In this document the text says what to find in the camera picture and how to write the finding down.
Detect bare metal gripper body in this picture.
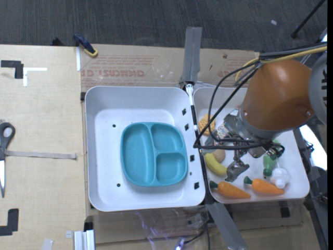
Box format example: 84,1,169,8
205,109,266,159

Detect tan bread roll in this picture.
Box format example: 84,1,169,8
212,148,226,164

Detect yellow banana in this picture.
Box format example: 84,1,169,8
203,152,228,177

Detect orange carrot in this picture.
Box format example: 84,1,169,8
243,176,285,196
209,180,251,200

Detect yellow waffle biscuit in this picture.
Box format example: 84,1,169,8
198,114,216,136

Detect green bottle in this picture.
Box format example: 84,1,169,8
262,152,278,177

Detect thin black and white rod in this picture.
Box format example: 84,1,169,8
185,83,203,157

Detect white plastic tray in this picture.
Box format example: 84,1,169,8
193,86,311,205
84,85,207,213

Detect blue divided plate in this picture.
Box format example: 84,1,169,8
120,121,189,188

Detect brown cardboard board, red print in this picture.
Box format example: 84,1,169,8
80,44,314,245

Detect grey handled scissors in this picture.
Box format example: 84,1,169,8
0,121,16,199

